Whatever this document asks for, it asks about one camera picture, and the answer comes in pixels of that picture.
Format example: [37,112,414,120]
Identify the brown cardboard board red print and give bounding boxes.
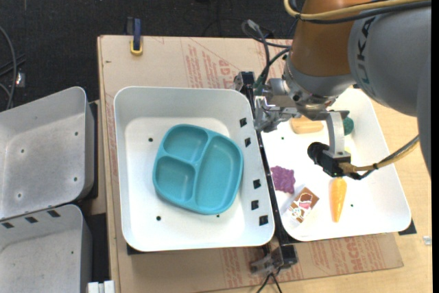
[97,34,405,293]

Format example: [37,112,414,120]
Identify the brown and white carton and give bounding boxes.
[278,185,321,226]

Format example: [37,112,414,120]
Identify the green broccoli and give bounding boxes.
[342,117,355,137]

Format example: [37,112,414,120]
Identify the purple grapes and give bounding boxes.
[270,165,297,196]

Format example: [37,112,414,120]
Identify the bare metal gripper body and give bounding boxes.
[264,78,351,121]

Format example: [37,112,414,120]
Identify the black block with thin wires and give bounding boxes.
[249,244,299,274]
[234,71,257,94]

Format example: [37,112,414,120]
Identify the orange carrot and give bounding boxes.
[329,176,348,224]

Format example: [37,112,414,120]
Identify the tan bread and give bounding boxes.
[289,115,325,135]

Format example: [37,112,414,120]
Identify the blue divided plate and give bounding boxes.
[152,124,245,216]

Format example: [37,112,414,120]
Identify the black cylinder on white bracket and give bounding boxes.
[307,110,353,178]

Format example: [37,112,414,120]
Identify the white plastic tray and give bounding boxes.
[0,86,96,221]
[0,203,94,293]
[113,86,276,253]
[254,87,413,242]

